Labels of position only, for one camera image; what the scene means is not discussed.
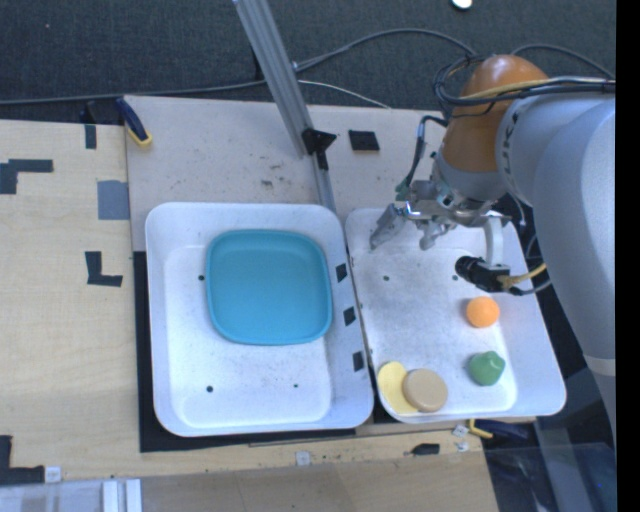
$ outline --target metal pole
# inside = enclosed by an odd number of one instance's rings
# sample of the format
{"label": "metal pole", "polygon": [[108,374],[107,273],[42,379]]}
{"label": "metal pole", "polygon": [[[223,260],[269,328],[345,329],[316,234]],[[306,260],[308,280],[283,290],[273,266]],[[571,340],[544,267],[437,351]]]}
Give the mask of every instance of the metal pole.
{"label": "metal pole", "polygon": [[[266,0],[233,0],[233,3],[297,154],[308,155],[302,134],[313,129],[313,123],[271,9]],[[320,168],[317,158],[312,160],[320,203],[335,212],[329,174]]]}

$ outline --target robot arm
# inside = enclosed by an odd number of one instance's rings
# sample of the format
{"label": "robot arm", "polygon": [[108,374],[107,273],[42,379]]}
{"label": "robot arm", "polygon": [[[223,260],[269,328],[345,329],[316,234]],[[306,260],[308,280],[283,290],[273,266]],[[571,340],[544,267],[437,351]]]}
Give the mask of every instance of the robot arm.
{"label": "robot arm", "polygon": [[[487,226],[489,210],[507,193],[531,206],[546,270],[615,440],[615,82],[548,79],[520,57],[498,55],[479,64],[462,98],[431,178],[412,181],[414,159],[371,247],[407,221],[424,231],[422,249],[457,225]],[[456,271],[485,291],[513,293],[501,286],[508,266],[495,263],[468,258]]]}

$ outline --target black tape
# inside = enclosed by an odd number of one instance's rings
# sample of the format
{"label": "black tape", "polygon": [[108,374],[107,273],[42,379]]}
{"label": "black tape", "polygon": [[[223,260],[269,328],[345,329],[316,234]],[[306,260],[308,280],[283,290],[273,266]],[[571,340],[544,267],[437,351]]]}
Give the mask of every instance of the black tape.
{"label": "black tape", "polygon": [[342,265],[338,265],[336,267],[336,277],[338,278],[338,282],[342,281],[345,277],[347,277],[346,263],[343,263]]}
{"label": "black tape", "polygon": [[349,309],[345,309],[342,315],[344,316],[344,325],[351,325],[356,319],[356,310],[350,307]]}
{"label": "black tape", "polygon": [[16,194],[19,172],[53,172],[53,160],[9,159],[0,164],[0,194]]}
{"label": "black tape", "polygon": [[375,132],[349,130],[349,140],[354,151],[380,151]]}
{"label": "black tape", "polygon": [[432,443],[422,443],[411,450],[413,455],[438,455],[440,453],[440,445]]}
{"label": "black tape", "polygon": [[18,173],[9,164],[0,164],[0,194],[15,194],[18,190]]}
{"label": "black tape", "polygon": [[53,172],[53,160],[9,159],[9,165],[17,172]]}
{"label": "black tape", "polygon": [[362,350],[353,353],[353,371],[357,372],[364,368],[364,356]]}
{"label": "black tape", "polygon": [[121,286],[122,276],[102,275],[102,253],[99,251],[86,251],[84,253],[87,260],[87,271],[89,278],[87,284],[97,284],[101,286]]}
{"label": "black tape", "polygon": [[44,466],[11,467],[11,436],[0,436],[0,486],[44,483]]}
{"label": "black tape", "polygon": [[84,125],[84,147],[87,149],[96,149],[98,147],[98,134],[94,124]]}

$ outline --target gray tape square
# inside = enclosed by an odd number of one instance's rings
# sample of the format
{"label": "gray tape square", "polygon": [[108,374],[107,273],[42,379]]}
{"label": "gray tape square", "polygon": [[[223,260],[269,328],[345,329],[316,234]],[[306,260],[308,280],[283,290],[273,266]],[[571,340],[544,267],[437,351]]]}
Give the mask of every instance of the gray tape square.
{"label": "gray tape square", "polygon": [[129,219],[129,184],[117,180],[98,182],[98,218]]}

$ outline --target black cable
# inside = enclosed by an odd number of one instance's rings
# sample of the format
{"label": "black cable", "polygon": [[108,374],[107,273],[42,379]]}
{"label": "black cable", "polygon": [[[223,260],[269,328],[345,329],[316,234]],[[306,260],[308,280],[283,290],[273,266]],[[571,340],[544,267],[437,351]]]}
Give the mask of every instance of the black cable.
{"label": "black cable", "polygon": [[442,106],[442,110],[445,112],[445,117],[447,119],[451,118],[452,116],[452,105],[466,107],[489,105],[489,107],[484,112],[476,114],[464,114],[464,116],[479,116],[485,115],[491,109],[492,105],[497,101],[510,101],[528,98],[530,96],[558,93],[597,92],[602,94],[615,94],[615,81],[603,80],[594,82],[591,80],[576,77],[558,78],[555,79],[556,83],[554,83],[553,81],[541,83],[539,85],[525,87],[519,91],[505,92],[496,96],[485,98],[460,98],[458,96],[453,96],[447,93],[445,89],[445,83],[452,75],[462,69],[468,68],[472,64],[482,62],[487,58],[489,58],[489,56],[467,55],[465,57],[457,59],[447,66],[442,67],[436,73],[433,80],[433,91],[436,95],[436,98],[438,99],[438,102]]}
{"label": "black cable", "polygon": [[475,114],[453,114],[451,113],[449,118],[450,119],[461,119],[463,117],[480,117],[480,116],[486,116],[489,112],[491,112],[491,110],[493,109],[493,107],[495,107],[496,102],[492,101],[491,103],[489,103],[487,105],[487,108],[485,108],[482,112],[476,112]]}
{"label": "black cable", "polygon": [[405,187],[409,187],[409,185],[411,185],[411,182],[413,181],[413,175],[415,174],[416,169],[418,168],[418,163],[420,162],[424,154],[424,148],[426,147],[426,142],[424,140],[424,131],[425,131],[425,124],[427,123],[427,121],[433,121],[444,128],[446,128],[448,124],[444,119],[440,119],[439,117],[434,117],[431,115],[425,115],[422,117],[422,119],[420,119],[420,123],[418,124],[418,134],[416,139],[416,149],[413,153],[413,162],[411,164],[411,169],[409,170],[409,174],[407,174],[407,176],[404,179]]}
{"label": "black cable", "polygon": [[[420,29],[420,28],[398,28],[391,30],[384,30],[380,32],[375,32],[368,36],[362,37],[360,39],[356,39],[351,43],[348,43],[336,50],[325,53],[323,55],[319,55],[316,57],[312,57],[311,59],[307,59],[300,63],[294,63],[294,72],[301,73],[303,71],[307,71],[315,66],[326,62],[327,60],[340,55],[347,50],[354,48],[360,44],[363,44],[368,41],[372,41],[379,37],[388,36],[388,35],[396,35],[396,34],[424,34],[429,36],[438,37],[448,41],[460,48],[462,48],[465,52],[475,53],[470,47],[465,45],[464,43],[454,39],[446,34],[442,34],[440,32],[435,32],[433,30]],[[71,101],[90,101],[90,100],[108,100],[108,99],[116,99],[121,98],[125,95],[137,95],[137,96],[179,96],[179,95],[189,95],[189,94],[206,94],[213,92],[225,92],[231,90],[238,89],[248,89],[251,87],[258,87],[261,85],[265,85],[266,80],[255,80],[251,82],[242,82],[239,84],[229,84],[229,85],[220,85],[220,86],[211,86],[211,87],[201,87],[201,88],[191,88],[191,89],[172,89],[172,90],[161,90],[161,91],[142,91],[142,92],[121,92],[121,93],[105,93],[105,94],[92,94],[92,95],[82,95],[82,96],[67,96],[67,97],[52,97],[52,98],[33,98],[33,99],[17,99],[17,100],[0,100],[0,107],[3,106],[19,106],[19,105],[35,105],[35,104],[43,104],[43,103],[66,103]]]}
{"label": "black cable", "polygon": [[584,62],[585,64],[588,64],[589,66],[593,67],[594,69],[597,69],[598,71],[600,71],[600,73],[602,73],[603,75],[605,75],[607,78],[611,78],[611,79],[615,79],[615,75],[613,73],[611,73],[611,71],[609,71],[608,69],[603,68],[602,66],[598,65],[597,63],[595,63],[594,61],[592,61],[591,59],[588,59],[587,57],[585,57],[584,55],[580,55],[579,53],[574,52],[573,50],[569,50],[567,48],[563,48],[561,46],[555,46],[555,45],[551,45],[551,44],[527,44],[524,46],[520,46],[519,48],[516,48],[515,50],[513,50],[511,52],[511,55],[518,55],[526,50],[537,50],[537,49],[543,49],[543,50],[551,50],[551,51],[555,51],[555,52],[559,52],[559,53],[564,53],[566,55],[570,55],[571,57],[574,57],[582,62]]}
{"label": "black cable", "polygon": [[532,293],[541,292],[542,290],[548,288],[549,286],[551,286],[551,279],[548,279],[547,281],[545,281],[542,284],[539,284],[538,286],[534,286],[533,288],[529,288],[528,290],[521,290],[517,286],[512,286],[507,291],[511,295],[515,295],[516,297],[522,297],[523,295],[531,295]]}

